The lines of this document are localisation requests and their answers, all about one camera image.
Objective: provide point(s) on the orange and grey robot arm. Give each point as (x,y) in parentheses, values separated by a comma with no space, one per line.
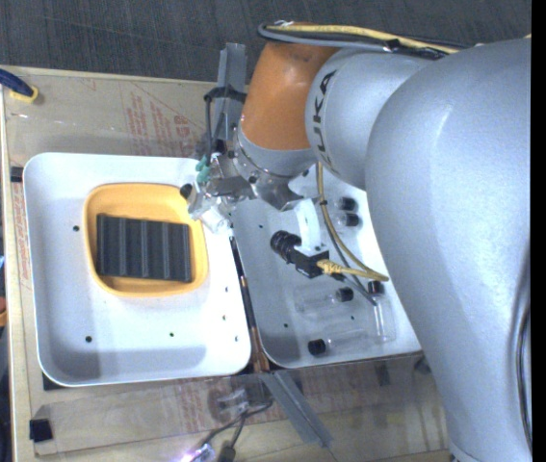
(426,171)

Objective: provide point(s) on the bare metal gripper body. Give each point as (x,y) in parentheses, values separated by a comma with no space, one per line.
(272,188)

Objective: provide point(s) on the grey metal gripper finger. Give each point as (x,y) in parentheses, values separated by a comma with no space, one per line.
(196,206)
(222,200)

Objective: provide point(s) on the orange square bowl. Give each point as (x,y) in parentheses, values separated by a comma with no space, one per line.
(145,200)

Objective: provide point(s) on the brown cardboard board red print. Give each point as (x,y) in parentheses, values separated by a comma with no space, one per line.
(109,113)

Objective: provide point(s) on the white plastic tray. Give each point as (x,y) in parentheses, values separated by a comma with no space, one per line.
(60,267)
(272,315)

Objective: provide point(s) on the black cylinder on white bracket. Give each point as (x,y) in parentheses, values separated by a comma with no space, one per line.
(307,258)

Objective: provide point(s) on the black ribbed rack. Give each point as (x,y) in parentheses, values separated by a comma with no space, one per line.
(142,248)

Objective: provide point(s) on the clear plastic bottle black cap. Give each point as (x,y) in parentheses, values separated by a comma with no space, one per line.
(351,220)
(382,315)
(337,343)
(217,222)
(347,203)
(323,300)

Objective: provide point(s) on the thin black rod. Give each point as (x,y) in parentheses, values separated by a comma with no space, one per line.
(248,301)

